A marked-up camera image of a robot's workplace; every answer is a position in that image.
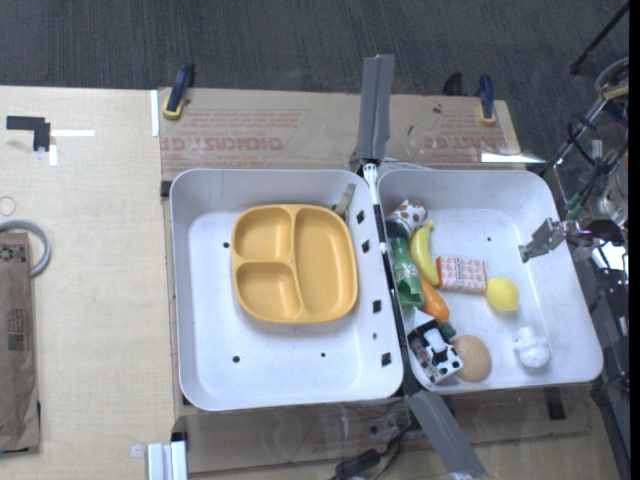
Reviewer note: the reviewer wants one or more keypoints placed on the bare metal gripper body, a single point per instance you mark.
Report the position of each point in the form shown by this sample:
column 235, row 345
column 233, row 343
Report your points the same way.
column 607, row 229

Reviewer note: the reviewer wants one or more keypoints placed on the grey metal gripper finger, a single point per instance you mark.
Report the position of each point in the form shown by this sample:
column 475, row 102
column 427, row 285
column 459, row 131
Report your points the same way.
column 539, row 249
column 551, row 230

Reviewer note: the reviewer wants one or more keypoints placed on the white plastic tray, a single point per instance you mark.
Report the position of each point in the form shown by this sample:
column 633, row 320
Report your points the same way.
column 500, row 208
column 280, row 363

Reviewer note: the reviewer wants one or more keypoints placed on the yellow lemon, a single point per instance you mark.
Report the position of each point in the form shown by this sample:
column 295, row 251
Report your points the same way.
column 503, row 294

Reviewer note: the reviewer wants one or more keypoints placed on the orange and white packet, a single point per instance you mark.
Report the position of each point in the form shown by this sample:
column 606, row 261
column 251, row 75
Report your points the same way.
column 462, row 274

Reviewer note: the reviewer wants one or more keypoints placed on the white lumpy toy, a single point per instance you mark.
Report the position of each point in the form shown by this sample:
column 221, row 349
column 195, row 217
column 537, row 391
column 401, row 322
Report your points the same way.
column 532, row 350

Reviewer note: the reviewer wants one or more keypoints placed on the yellow banana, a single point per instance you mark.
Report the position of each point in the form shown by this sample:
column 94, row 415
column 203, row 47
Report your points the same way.
column 423, row 253

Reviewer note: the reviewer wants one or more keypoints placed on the orange carrot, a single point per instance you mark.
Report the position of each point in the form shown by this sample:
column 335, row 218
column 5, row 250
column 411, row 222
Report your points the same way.
column 435, row 304

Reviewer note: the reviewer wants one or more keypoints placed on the tan bread bun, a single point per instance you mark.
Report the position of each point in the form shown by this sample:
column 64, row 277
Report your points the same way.
column 474, row 359

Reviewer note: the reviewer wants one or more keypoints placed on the white can with red print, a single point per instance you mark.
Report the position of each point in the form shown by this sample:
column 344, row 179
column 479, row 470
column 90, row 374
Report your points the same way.
column 411, row 211

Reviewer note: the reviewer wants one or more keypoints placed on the green plastic bottle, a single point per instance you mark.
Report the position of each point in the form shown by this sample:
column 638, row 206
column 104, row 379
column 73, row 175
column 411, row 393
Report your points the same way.
column 403, row 270

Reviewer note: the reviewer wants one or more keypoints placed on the white carton with black print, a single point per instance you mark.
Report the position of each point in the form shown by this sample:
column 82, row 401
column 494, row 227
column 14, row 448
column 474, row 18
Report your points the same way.
column 434, row 353

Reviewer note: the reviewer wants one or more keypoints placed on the thin black and white rod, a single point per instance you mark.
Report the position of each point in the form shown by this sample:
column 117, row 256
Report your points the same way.
column 371, row 180

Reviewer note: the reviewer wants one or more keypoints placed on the yellow divided plate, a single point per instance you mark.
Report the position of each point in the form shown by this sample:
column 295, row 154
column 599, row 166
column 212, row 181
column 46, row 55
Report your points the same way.
column 320, row 258

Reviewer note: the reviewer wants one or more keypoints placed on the brown cardboard board red print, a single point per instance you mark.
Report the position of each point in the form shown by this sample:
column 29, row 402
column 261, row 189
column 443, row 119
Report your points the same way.
column 240, row 143

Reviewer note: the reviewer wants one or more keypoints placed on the brown paper bag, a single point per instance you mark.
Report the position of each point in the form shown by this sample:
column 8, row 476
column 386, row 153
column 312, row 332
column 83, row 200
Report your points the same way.
column 17, row 348

